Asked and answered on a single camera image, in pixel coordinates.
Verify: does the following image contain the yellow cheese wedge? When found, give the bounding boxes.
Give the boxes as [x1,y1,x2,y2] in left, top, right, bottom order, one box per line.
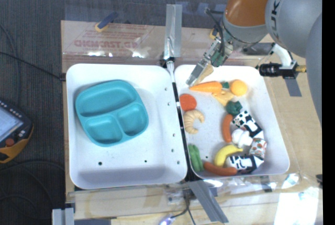
[211,89,235,107]

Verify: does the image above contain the white mushroom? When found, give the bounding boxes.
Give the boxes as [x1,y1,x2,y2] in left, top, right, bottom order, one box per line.
[231,128,253,149]

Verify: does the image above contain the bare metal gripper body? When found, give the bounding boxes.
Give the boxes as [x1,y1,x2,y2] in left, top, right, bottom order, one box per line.
[203,35,234,68]

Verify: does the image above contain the orange fruit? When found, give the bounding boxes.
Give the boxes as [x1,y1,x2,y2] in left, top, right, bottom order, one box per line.
[230,79,249,97]

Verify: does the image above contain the orange carrot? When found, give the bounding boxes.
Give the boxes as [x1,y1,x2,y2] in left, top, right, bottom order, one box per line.
[188,81,230,94]

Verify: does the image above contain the red tomato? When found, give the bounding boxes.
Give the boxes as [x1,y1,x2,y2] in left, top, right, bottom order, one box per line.
[179,93,198,112]

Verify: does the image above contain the yellow banana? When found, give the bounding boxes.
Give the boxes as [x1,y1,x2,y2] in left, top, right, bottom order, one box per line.
[214,144,244,168]

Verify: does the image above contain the teal divided plate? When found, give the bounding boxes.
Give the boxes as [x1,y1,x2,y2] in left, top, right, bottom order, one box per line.
[74,79,150,148]

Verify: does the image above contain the green pea pod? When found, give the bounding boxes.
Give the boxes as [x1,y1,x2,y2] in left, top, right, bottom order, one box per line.
[188,143,205,173]

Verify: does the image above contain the beige croissant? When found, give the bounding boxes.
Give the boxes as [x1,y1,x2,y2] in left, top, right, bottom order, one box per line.
[183,109,205,135]

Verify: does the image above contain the black and white cow carton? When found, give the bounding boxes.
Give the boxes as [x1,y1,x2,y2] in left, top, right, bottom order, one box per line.
[226,154,265,175]
[231,109,263,139]

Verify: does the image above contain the white can with fruit print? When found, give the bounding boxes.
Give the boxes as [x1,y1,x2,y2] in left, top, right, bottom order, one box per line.
[248,137,268,160]

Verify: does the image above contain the black cylinder on white bracket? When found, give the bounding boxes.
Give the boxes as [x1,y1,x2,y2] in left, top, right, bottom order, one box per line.
[258,43,299,80]

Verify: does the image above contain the brown cardboard board red print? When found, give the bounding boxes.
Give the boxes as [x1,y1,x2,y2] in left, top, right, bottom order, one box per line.
[60,19,323,220]

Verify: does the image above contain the white plastic tray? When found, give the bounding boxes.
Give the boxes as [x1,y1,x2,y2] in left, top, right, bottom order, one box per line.
[173,63,291,181]
[65,63,189,190]

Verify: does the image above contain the green broccoli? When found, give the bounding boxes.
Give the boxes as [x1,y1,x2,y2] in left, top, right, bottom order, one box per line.
[225,100,243,116]

